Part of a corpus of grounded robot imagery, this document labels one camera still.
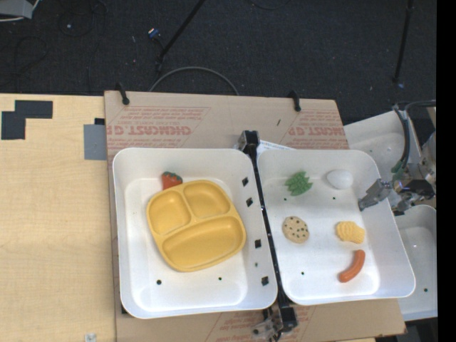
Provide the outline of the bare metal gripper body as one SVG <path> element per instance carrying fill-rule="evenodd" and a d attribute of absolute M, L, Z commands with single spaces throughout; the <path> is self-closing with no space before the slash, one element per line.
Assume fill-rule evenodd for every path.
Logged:
<path fill-rule="evenodd" d="M 402 215 L 411 207 L 436 196 L 436 169 L 426 163 L 398 161 L 391 168 L 390 205 L 394 214 Z"/>

